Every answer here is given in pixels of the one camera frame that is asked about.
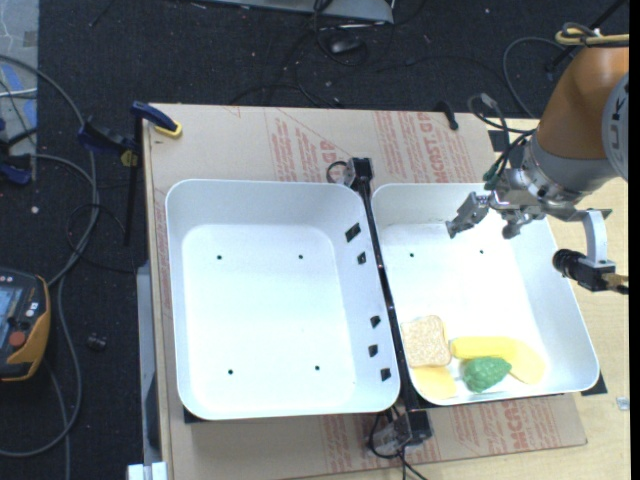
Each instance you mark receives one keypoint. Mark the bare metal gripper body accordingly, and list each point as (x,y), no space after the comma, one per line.
(529,190)

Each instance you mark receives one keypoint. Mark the pale yellow flat slice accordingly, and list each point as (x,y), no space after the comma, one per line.
(436,383)

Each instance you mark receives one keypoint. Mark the thin black rod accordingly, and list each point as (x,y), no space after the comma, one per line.
(384,278)

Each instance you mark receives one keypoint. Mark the yellow banana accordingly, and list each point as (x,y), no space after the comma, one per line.
(487,348)

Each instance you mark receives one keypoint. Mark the black cylinder on white bracket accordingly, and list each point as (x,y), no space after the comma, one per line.
(582,265)

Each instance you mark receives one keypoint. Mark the tan bread slice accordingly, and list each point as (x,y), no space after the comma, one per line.
(425,342)

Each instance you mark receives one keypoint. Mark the brown cardboard board red print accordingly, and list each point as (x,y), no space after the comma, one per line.
(240,143)

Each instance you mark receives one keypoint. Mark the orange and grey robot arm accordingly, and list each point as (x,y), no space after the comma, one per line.
(575,103)

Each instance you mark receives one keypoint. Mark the white plastic tray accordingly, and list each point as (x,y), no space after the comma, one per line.
(475,293)
(260,313)

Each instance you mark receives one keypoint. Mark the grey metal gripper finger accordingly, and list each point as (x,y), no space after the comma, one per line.
(467,215)
(515,225)

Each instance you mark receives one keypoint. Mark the green grapes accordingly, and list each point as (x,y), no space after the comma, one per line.
(484,374)

